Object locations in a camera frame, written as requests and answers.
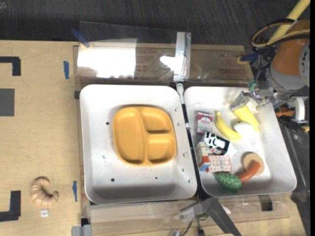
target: black corner marker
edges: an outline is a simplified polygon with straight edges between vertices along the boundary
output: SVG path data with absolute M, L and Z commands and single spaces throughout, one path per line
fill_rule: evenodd
M 11 191 L 9 211 L 0 212 L 0 222 L 18 220 L 21 216 L 21 191 Z
M 0 56 L 0 63 L 12 63 L 12 76 L 21 76 L 21 60 L 19 57 Z

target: yellow banana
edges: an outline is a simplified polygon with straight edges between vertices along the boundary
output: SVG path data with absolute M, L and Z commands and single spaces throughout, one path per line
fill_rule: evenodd
M 242 136 L 239 133 L 235 132 L 225 123 L 225 121 L 221 117 L 220 112 L 217 112 L 216 126 L 218 130 L 230 140 L 236 141 L 242 138 Z
M 248 108 L 248 106 L 244 106 L 242 108 L 239 108 L 237 110 L 234 111 L 234 114 L 241 120 L 244 122 L 249 123 L 250 125 L 252 125 L 253 129 L 257 132 L 259 132 L 258 126 L 259 123 L 256 120 L 255 116 L 251 113 L 250 109 Z

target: yellow tube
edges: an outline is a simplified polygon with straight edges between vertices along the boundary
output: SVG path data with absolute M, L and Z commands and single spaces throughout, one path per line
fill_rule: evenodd
M 310 5 L 311 0 L 299 0 L 296 6 L 292 9 L 289 15 L 286 18 L 290 18 L 293 20 L 297 20 L 303 11 Z M 270 40 L 273 40 L 277 37 L 284 35 L 290 28 L 290 25 L 282 25 L 280 26 L 277 31 L 272 35 Z

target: orange tray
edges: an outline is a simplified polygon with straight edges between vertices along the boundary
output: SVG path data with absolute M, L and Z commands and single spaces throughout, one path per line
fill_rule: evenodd
M 126 164 L 149 166 L 167 163 L 176 154 L 176 138 L 169 115 L 153 107 L 126 107 L 115 113 L 113 141 Z

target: black square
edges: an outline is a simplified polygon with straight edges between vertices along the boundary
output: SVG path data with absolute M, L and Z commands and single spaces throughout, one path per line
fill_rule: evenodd
M 0 88 L 0 116 L 14 116 L 14 89 Z

